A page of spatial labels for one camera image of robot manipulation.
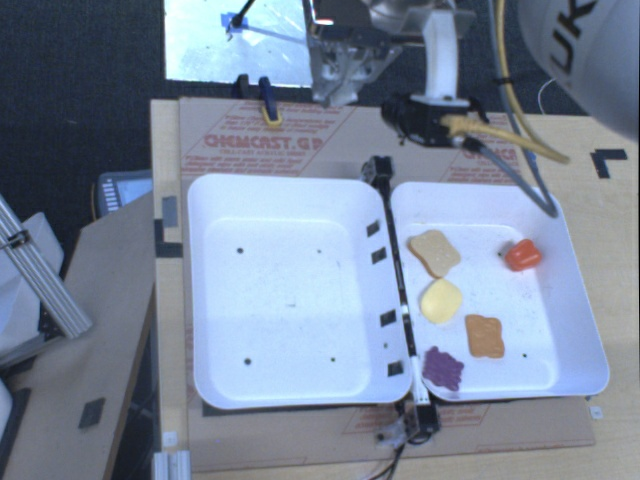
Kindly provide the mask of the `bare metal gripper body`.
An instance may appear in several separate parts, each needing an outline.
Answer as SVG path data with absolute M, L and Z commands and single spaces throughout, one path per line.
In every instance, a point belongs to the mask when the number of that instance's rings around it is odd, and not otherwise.
M 420 45 L 433 18 L 450 18 L 453 36 L 464 36 L 475 14 L 455 0 L 303 0 L 308 44 L 333 49 Z

